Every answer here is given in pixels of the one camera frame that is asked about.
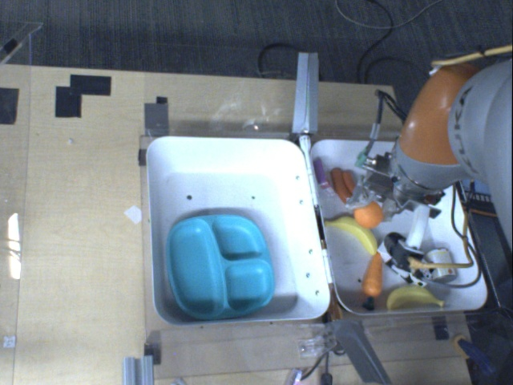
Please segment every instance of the light wood surface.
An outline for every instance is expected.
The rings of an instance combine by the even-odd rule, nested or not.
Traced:
[[[55,87],[69,86],[71,74],[109,75],[112,93],[83,96],[81,119],[57,119]],[[327,136],[367,137],[375,113],[374,90],[321,83],[321,130]],[[144,289],[143,227],[123,213],[142,205],[137,154],[144,103],[168,97],[172,132],[236,132],[248,120],[281,131],[292,121],[294,82],[33,67],[30,92],[14,383],[122,383],[123,358],[142,356],[152,334],[145,326],[152,326],[174,341],[174,356],[181,358],[176,366],[183,368],[169,372],[156,367],[159,385],[170,384],[175,375],[188,385],[283,384],[297,348],[288,355],[272,350],[264,355],[262,337],[253,342],[246,337],[247,346],[236,348],[241,344],[236,326],[229,328],[232,337],[211,330],[205,340],[204,334],[170,329],[153,319]],[[398,128],[387,115],[384,138],[392,138]],[[259,334],[262,328],[253,329]],[[299,339],[300,328],[275,329],[292,344]],[[456,323],[452,331],[464,329]],[[369,330],[394,383],[470,383],[464,361],[447,341],[434,340],[430,326],[423,332],[411,328],[414,340]],[[229,347],[235,347],[231,353],[226,352]],[[260,372],[223,374],[233,351],[248,369],[265,365],[257,362],[259,355],[273,363]],[[304,366],[312,362],[304,360]],[[218,375],[200,375],[202,370]],[[333,358],[333,376],[336,384],[361,383],[347,357]],[[308,383],[317,383],[316,377]]]

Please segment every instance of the toy banana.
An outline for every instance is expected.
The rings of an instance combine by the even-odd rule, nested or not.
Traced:
[[[376,237],[367,229],[359,225],[352,217],[341,217],[334,221],[326,221],[325,224],[329,227],[336,227],[347,231],[354,235],[369,251],[370,255],[375,255],[378,251],[378,242]]]
[[[443,307],[444,301],[436,298],[430,291],[421,286],[402,286],[393,290],[386,299],[386,308],[400,310],[422,305],[438,305]]]

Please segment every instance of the white cable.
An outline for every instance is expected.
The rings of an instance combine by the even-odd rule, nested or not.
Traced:
[[[426,10],[429,10],[431,7],[443,2],[444,0],[436,0],[435,2],[432,2],[430,4],[428,4],[426,7],[424,7],[422,10],[420,10],[415,16],[413,16],[412,18],[406,20],[405,22],[402,22],[400,24],[397,24],[395,26],[371,26],[369,24],[365,24],[363,22],[357,22],[356,20],[353,20],[352,18],[346,16],[342,10],[340,9],[340,7],[338,6],[338,0],[335,0],[335,7],[337,8],[337,11],[338,13],[343,17],[345,18],[348,22],[351,22],[353,24],[356,24],[357,26],[362,26],[362,27],[366,27],[368,29],[375,29],[375,30],[389,30],[389,29],[398,29],[399,27],[403,27],[405,26],[406,24],[410,23],[410,22],[413,22],[418,16],[420,16],[422,13],[424,13]]]

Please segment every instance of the white sticker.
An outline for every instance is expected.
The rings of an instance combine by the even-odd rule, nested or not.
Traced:
[[[125,215],[130,218],[134,224],[139,224],[143,220],[143,212],[136,205],[133,205],[125,211]]]
[[[12,335],[10,337],[3,337],[3,347],[4,348],[16,347],[16,335]]]

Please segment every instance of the orange ball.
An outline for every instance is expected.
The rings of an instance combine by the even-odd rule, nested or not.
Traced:
[[[382,208],[376,201],[372,201],[366,207],[354,210],[354,219],[364,228],[375,228],[383,221]]]

